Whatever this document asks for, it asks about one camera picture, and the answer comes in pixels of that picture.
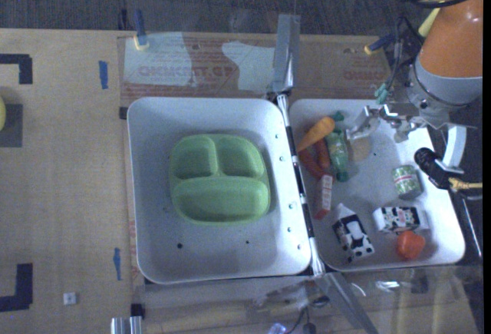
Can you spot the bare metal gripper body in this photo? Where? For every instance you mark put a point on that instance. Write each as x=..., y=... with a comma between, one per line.
x=412, y=108

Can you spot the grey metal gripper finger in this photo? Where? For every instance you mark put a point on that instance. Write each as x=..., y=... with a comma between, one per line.
x=404, y=129
x=364, y=121

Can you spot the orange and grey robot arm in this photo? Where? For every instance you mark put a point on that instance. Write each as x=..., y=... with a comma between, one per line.
x=452, y=40

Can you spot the tan round biscuit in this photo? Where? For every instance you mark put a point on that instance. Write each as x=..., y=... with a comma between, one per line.
x=361, y=150

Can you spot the green plastic bottle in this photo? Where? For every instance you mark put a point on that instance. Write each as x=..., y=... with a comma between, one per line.
x=337, y=154

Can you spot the orange carrot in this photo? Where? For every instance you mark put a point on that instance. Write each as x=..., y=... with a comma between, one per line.
x=316, y=133

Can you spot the green can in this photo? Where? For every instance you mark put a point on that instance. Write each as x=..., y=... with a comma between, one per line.
x=406, y=182

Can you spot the red sausage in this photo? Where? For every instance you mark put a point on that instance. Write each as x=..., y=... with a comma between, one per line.
x=323, y=156
x=308, y=165

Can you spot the white plastic tray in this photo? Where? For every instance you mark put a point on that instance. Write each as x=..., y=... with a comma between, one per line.
x=376, y=186
x=153, y=209

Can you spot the red and white packet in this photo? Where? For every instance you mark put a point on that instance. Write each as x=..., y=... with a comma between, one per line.
x=324, y=196

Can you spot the cow print milk carton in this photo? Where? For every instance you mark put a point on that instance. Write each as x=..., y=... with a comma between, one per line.
x=354, y=236
x=399, y=219

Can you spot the orange toy pepper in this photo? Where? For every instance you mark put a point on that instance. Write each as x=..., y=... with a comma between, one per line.
x=410, y=246

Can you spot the brown cardboard board red print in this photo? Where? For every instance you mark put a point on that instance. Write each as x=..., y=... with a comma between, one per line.
x=215, y=88

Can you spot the green divided plate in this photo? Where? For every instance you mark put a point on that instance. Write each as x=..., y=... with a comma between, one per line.
x=220, y=194

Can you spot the small white square block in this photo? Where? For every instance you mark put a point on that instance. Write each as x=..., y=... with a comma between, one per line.
x=70, y=298

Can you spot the yellow round object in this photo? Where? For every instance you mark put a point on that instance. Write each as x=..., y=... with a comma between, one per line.
x=2, y=113

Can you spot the black cylinder on white bracket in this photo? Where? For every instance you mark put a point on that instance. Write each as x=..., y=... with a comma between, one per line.
x=431, y=165

